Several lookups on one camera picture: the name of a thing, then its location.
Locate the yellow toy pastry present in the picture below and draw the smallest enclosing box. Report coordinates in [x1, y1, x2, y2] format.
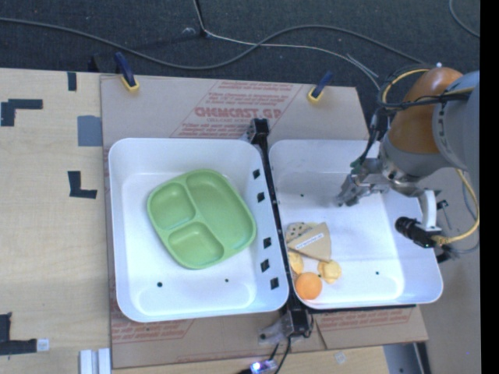
[317, 259, 343, 285]
[288, 249, 306, 276]

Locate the thin black rod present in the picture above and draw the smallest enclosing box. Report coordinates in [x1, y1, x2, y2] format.
[258, 140, 299, 312]

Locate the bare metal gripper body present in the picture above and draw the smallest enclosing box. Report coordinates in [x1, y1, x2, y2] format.
[349, 157, 425, 197]

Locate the tan pizza slice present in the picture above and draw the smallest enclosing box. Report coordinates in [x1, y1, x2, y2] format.
[287, 221, 333, 263]

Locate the white plastic tray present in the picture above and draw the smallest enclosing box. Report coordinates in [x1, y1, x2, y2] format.
[108, 137, 290, 323]
[268, 139, 444, 310]

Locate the orange toy fruit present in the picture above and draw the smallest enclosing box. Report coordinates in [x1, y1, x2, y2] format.
[294, 271, 324, 301]

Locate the brown cardboard board, red print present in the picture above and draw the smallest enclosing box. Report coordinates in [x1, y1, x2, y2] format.
[99, 74, 430, 369]

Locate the black cylinder on white bracket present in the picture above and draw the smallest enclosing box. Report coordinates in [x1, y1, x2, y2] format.
[395, 189, 444, 249]

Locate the tan chocolate chip biscuit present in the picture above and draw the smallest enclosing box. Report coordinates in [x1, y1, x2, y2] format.
[285, 221, 310, 245]

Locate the green divided plate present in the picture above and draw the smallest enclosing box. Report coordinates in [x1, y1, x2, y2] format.
[146, 168, 258, 270]

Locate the black block with thin wires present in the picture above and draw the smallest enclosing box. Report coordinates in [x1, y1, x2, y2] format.
[248, 118, 271, 146]
[285, 308, 313, 337]

